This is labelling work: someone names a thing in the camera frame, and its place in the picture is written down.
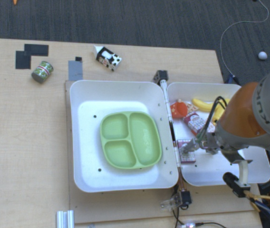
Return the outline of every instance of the gray tape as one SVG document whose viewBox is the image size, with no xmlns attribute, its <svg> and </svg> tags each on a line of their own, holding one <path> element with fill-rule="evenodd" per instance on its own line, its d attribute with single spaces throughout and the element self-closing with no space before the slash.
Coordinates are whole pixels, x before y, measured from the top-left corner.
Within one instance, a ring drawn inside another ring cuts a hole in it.
<svg viewBox="0 0 270 228">
<path fill-rule="evenodd" d="M 68 80 L 77 81 L 83 79 L 82 62 L 68 61 Z"/>
</svg>

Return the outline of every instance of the black tape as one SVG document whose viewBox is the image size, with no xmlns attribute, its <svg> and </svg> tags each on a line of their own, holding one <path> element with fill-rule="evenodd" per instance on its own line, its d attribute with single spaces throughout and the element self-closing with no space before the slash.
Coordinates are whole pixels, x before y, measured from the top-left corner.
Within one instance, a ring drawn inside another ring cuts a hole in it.
<svg viewBox="0 0 270 228">
<path fill-rule="evenodd" d="M 24 51 L 26 56 L 48 56 L 48 45 L 25 44 Z"/>
<path fill-rule="evenodd" d="M 30 69 L 30 56 L 26 56 L 24 51 L 16 51 L 16 69 Z"/>
</svg>

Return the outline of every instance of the wooden surface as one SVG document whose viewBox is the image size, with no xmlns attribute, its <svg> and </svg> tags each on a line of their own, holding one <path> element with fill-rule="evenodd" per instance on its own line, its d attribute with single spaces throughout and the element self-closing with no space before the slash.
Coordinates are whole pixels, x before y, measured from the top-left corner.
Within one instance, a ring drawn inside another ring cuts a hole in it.
<svg viewBox="0 0 270 228">
<path fill-rule="evenodd" d="M 24 50 L 25 43 L 49 45 L 49 55 L 32 57 L 31 69 L 15 69 L 16 51 Z M 156 71 L 161 69 L 168 70 L 169 83 L 222 83 L 214 51 L 118 45 L 108 48 L 123 59 L 114 73 L 95 61 L 93 44 L 0 39 L 0 228 L 56 227 L 56 212 L 70 208 L 65 95 L 69 60 L 83 58 L 84 79 L 151 81 Z M 42 60 L 50 62 L 55 70 L 40 85 L 30 74 Z M 209 214 L 195 216 L 183 211 L 181 220 L 212 220 L 232 228 L 241 227 L 237 221 L 242 219 L 242 224 L 248 227 L 261 227 L 258 214 L 252 211 L 247 200 L 242 200 L 239 206 L 241 199 L 235 198 L 226 187 L 224 189 L 224 195 L 214 187 L 199 192 L 192 190 L 195 194 L 189 210 L 201 213 L 200 210 L 204 212 L 207 209 Z M 159 198 L 155 192 L 141 192 L 145 195 L 139 199 Z M 221 202 L 223 197 L 236 203 L 227 207 Z M 233 212 L 231 207 L 237 210 L 243 203 L 246 203 L 247 212 Z M 96 205 L 90 199 L 87 204 L 88 210 L 94 208 L 92 222 L 109 220 L 98 210 L 98 203 Z M 221 206 L 229 213 L 218 213 Z M 125 210 L 120 206 L 113 205 L 112 210 L 119 214 L 120 219 L 132 218 L 124 216 Z M 145 208 L 138 206 L 129 213 L 145 213 Z M 87 227 L 88 223 L 77 224 L 76 227 Z M 95 226 L 161 228 L 174 227 L 174 224 L 173 217 L 161 217 L 95 223 Z"/>
</svg>

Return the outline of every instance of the dark gray carpet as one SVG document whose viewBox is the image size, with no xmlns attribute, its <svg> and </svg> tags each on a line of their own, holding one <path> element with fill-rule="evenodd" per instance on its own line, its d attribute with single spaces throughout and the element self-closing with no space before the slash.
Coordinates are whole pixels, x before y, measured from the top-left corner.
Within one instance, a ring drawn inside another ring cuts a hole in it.
<svg viewBox="0 0 270 228">
<path fill-rule="evenodd" d="M 261 1 L 270 12 L 270 0 Z M 221 34 L 234 22 L 266 16 L 252 0 L 0 0 L 0 38 L 214 49 L 225 80 Z M 270 72 L 270 15 L 232 27 L 222 43 L 241 84 Z M 261 50 L 266 61 L 257 58 Z"/>
</svg>

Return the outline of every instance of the food box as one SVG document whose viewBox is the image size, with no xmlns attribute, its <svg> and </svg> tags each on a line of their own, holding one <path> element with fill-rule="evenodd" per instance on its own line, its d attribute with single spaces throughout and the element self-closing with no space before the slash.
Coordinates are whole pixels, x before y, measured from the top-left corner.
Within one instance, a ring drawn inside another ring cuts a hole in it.
<svg viewBox="0 0 270 228">
<path fill-rule="evenodd" d="M 213 102 L 219 95 L 231 98 L 238 89 L 237 85 L 172 83 L 167 93 L 170 104 L 177 99 L 191 102 L 192 98 Z M 79 189 L 85 192 L 167 189 L 178 182 L 180 163 L 175 156 L 176 147 L 160 86 L 152 82 L 80 80 L 70 88 L 70 102 L 74 180 Z M 106 116 L 121 112 L 140 112 L 153 119 L 161 143 L 161 155 L 155 163 L 136 166 L 137 157 L 130 159 L 136 168 L 118 168 L 109 163 L 102 147 L 100 126 Z M 198 113 L 207 118 L 207 113 Z M 174 119 L 173 129 L 177 140 L 194 137 L 182 120 Z M 270 165 L 262 148 L 251 146 L 239 153 L 253 160 L 249 164 L 249 183 L 270 179 Z M 239 176 L 238 165 L 230 165 L 220 152 L 211 155 L 199 149 L 195 159 L 181 164 L 183 178 L 191 185 L 225 185 L 222 176 L 227 171 Z"/>
</svg>

